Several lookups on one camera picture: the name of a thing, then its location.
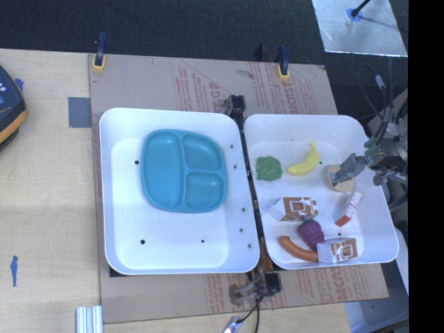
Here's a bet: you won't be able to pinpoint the white and orange bottle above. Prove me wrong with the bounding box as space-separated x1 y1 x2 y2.
334 190 364 228

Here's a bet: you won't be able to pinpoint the orange and white carton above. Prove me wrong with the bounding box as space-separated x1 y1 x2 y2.
316 237 358 264
265 196 319 222

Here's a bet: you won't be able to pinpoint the purple grapes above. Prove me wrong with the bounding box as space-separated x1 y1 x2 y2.
296 216 325 252

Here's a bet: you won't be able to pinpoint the green broccoli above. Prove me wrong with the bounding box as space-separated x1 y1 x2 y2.
255 155 282 182

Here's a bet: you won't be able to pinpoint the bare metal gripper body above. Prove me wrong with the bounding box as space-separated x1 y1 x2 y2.
368 122 409 173

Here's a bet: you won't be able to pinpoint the blue divided plate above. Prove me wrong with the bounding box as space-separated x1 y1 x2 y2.
140 128 228 214

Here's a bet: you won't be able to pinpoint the white plastic tray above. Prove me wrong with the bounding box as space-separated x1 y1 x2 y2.
99 107 261 276
242 113 400 271

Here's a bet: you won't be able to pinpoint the yellow banana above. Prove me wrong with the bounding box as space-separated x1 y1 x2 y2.
286 142 320 178

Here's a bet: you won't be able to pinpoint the orange sausage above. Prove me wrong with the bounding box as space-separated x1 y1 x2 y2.
277 235 319 263

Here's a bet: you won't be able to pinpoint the thin black and white rod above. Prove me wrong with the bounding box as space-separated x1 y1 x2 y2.
232 110 272 273

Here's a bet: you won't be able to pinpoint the brown cardboard board red print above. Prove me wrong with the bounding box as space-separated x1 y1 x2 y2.
87 53 390 325

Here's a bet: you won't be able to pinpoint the black block with thin wires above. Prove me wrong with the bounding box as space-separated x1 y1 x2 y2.
221 94 246 118
229 271 281 305

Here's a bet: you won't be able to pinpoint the tan round biscuit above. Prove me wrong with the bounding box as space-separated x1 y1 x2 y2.
321 164 357 193

